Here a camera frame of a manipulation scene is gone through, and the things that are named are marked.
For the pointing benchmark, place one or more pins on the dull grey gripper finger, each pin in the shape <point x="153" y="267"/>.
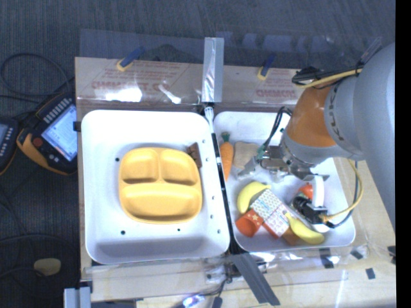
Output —
<point x="250" y="167"/>

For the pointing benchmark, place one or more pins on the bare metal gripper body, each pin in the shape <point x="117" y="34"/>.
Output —
<point x="275" y="159"/>

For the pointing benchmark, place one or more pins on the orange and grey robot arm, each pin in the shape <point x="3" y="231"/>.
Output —
<point x="359" y="114"/>

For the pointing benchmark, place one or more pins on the tan bread slice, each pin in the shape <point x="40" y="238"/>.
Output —
<point x="244" y="152"/>

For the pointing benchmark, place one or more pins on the orange carrot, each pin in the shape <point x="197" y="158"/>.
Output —
<point x="226" y="156"/>

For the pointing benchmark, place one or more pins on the yellow banana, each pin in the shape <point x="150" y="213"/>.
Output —
<point x="246" y="196"/>
<point x="305" y="233"/>

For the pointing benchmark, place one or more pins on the white patterned carton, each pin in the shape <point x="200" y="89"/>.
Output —
<point x="266" y="203"/>

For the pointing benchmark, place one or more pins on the orange red round toy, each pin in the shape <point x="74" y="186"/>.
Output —
<point x="306" y="191"/>

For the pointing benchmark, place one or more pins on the orange can with star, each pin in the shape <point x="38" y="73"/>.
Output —
<point x="248" y="224"/>

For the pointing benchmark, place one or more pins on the pink and orange patterned carton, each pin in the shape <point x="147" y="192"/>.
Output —
<point x="276" y="222"/>

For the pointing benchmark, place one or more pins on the orange cube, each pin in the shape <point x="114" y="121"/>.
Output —
<point x="290" y="237"/>

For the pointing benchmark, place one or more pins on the white plastic tray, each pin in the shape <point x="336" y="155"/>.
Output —
<point x="337" y="210"/>
<point x="102" y="178"/>

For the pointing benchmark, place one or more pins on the yellow divided plate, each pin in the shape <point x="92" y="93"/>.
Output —
<point x="160" y="197"/>

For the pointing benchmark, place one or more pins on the brown cardboard board red print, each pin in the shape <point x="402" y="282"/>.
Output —
<point x="96" y="85"/>

